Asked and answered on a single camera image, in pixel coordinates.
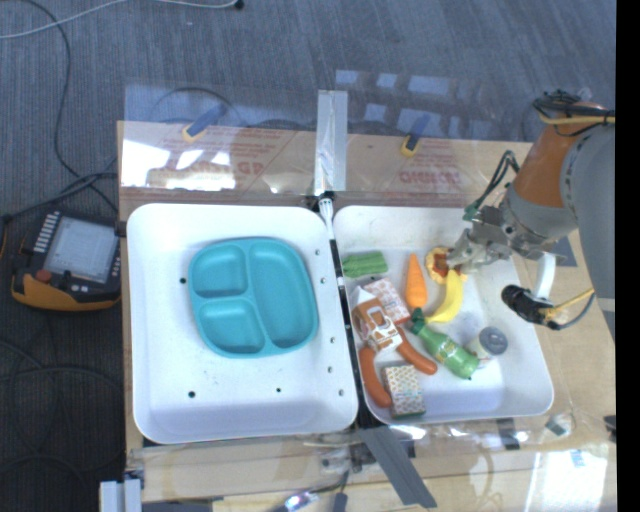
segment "white tray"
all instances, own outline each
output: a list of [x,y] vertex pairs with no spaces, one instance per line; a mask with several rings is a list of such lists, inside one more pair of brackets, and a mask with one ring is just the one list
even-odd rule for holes
[[[213,352],[198,334],[187,277],[216,241],[269,236],[293,246],[314,289],[318,333],[298,350],[255,359]],[[162,443],[333,432],[358,407],[329,238],[296,207],[149,204],[127,223],[133,416]]]
[[[462,210],[449,208],[403,208],[348,206],[334,219],[334,231],[341,257],[371,250],[382,251],[389,277],[400,293],[404,289],[407,259],[416,252],[424,262],[426,254],[436,246],[452,247],[468,222],[462,221]],[[432,312],[442,301],[444,287],[431,280],[426,271],[429,300],[426,312]],[[346,279],[351,291],[367,279]],[[464,284],[464,300],[460,313],[451,322],[433,324],[434,330],[449,334],[461,345],[467,344],[488,325],[501,329],[509,340],[508,350],[477,370],[471,380],[463,380],[439,365],[428,376],[419,373],[427,412],[419,417],[403,419],[402,424],[440,423],[489,418],[534,416],[543,414],[553,402],[553,384],[540,343],[532,324],[522,320],[501,300],[502,289],[519,284],[511,260],[484,267],[468,276]],[[414,347],[427,355],[420,339],[405,329]],[[356,342],[362,341],[357,334]],[[396,353],[382,353],[378,367],[403,363]],[[366,396],[369,408],[385,423],[398,423],[388,409],[380,408]]]

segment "handheld device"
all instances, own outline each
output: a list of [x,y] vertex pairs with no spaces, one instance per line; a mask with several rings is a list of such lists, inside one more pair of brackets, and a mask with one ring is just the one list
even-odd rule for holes
[[59,209],[44,215],[14,259],[11,294],[40,309],[92,311],[120,299],[114,223]]

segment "toy carrot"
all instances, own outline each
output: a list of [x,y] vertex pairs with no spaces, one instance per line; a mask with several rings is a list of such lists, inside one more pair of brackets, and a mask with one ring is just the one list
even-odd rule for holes
[[422,269],[415,253],[411,253],[409,256],[404,298],[411,311],[416,308],[422,309],[427,304],[427,283],[422,275]]

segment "green bottle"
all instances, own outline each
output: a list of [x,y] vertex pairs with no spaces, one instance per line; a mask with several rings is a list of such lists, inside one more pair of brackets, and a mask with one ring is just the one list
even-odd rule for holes
[[480,364],[480,360],[476,356],[458,345],[446,334],[429,329],[420,309],[413,312],[411,321],[413,322],[411,332],[420,337],[424,348],[436,361],[445,365],[458,377],[471,379],[471,375]]

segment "toy hot dog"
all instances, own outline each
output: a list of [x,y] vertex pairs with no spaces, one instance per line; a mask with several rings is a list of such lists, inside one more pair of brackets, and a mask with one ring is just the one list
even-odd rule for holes
[[369,393],[369,396],[378,407],[391,407],[391,396],[387,393],[387,390],[384,389],[376,373],[374,363],[376,351],[369,346],[364,346],[358,352],[358,357],[360,359],[362,381],[364,382],[367,393]]
[[398,354],[400,354],[405,361],[415,366],[416,370],[426,373],[427,375],[433,375],[436,373],[438,365],[431,359],[424,357],[420,352],[413,348],[413,345],[407,339],[407,335],[402,327],[397,327],[397,329],[398,333],[402,337],[402,343],[396,347]]

